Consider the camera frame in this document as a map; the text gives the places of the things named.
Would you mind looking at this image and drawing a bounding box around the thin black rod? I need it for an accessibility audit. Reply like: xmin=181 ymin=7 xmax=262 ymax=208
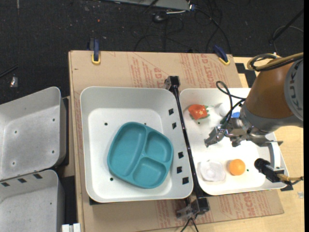
xmin=171 ymin=85 xmax=205 ymax=202

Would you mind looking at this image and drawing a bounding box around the black cylinder on white bracket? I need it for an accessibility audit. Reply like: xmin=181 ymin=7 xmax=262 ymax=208
xmin=254 ymin=141 xmax=286 ymax=183

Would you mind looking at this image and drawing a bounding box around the black block with thin wires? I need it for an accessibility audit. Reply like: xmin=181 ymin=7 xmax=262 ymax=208
xmin=164 ymin=75 xmax=181 ymax=89
xmin=175 ymin=197 xmax=210 ymax=219

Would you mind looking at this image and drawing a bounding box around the teal divided plate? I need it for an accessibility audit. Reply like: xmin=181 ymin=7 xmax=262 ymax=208
xmin=106 ymin=121 xmax=175 ymax=189

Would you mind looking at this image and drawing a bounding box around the white plastic tray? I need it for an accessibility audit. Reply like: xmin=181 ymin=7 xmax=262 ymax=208
xmin=179 ymin=87 xmax=289 ymax=196
xmin=80 ymin=86 xmax=195 ymax=203

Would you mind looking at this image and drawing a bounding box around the brown cardboard board, red print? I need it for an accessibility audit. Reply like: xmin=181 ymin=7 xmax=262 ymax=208
xmin=68 ymin=50 xmax=285 ymax=232

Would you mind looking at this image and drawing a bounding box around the orange packet with yellow star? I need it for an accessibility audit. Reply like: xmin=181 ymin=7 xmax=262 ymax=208
xmin=188 ymin=104 xmax=210 ymax=121

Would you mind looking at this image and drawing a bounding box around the orange fruit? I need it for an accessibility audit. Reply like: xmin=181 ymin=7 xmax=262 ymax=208
xmin=228 ymin=159 xmax=247 ymax=176

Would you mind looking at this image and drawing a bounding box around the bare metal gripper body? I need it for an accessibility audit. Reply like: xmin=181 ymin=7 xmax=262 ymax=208
xmin=224 ymin=117 xmax=266 ymax=145

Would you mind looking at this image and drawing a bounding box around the clear plastic cup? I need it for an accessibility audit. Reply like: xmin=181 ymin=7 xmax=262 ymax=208
xmin=197 ymin=160 xmax=227 ymax=182

